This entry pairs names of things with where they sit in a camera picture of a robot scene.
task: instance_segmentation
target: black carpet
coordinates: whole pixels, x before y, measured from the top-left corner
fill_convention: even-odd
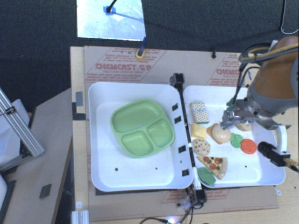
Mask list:
[[[280,39],[283,0],[142,0],[148,48],[241,52]],[[285,29],[298,27],[287,0]],[[76,0],[0,0],[0,87],[33,108],[70,87],[70,46],[138,47],[77,38]]]

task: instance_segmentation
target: white tray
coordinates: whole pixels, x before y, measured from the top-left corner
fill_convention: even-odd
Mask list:
[[[193,181],[181,101],[178,91],[165,84],[98,82],[88,92],[91,132],[91,176],[102,191],[183,189]],[[110,126],[115,110],[140,99],[152,99],[165,111],[174,131],[174,142],[164,150],[133,158],[119,144]],[[181,116],[182,121],[174,123]],[[179,153],[178,148],[186,151]]]
[[[235,87],[218,86],[188,86],[184,90],[184,100],[189,124],[193,122],[190,103],[203,102],[206,105],[210,122],[202,124],[208,128],[213,123],[220,123],[226,103],[235,94]],[[242,88],[238,98],[246,97],[247,89]],[[243,132],[236,127],[230,129],[232,133],[238,133],[243,138],[252,139],[257,145],[266,141],[276,146],[273,131],[268,131],[254,123],[252,131]],[[254,154],[245,154],[240,148],[234,148],[230,142],[222,145],[217,144],[208,134],[206,139],[211,151],[208,156],[227,157],[228,168],[225,176],[218,180],[210,188],[231,188],[245,186],[278,185],[285,179],[285,169],[277,167],[256,151]],[[204,167],[194,153],[196,167]]]

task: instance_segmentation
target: green plate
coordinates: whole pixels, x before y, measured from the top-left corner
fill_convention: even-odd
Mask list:
[[[124,150],[135,158],[159,152],[174,141],[174,130],[155,101],[142,99],[114,111],[111,127]]]

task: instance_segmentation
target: pizza slice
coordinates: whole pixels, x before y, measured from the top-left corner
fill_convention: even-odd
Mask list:
[[[199,161],[201,161],[211,172],[218,178],[222,179],[226,173],[228,167],[227,158],[217,158],[217,157],[207,157],[207,156],[197,156]]]

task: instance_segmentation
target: pepperoni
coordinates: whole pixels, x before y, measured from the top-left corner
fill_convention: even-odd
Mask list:
[[[213,163],[211,163],[211,164],[209,165],[209,168],[210,168],[211,170],[215,170],[215,169],[216,169],[216,165],[213,164]]]
[[[250,139],[241,141],[241,150],[246,154],[254,154],[256,151],[256,143]]]

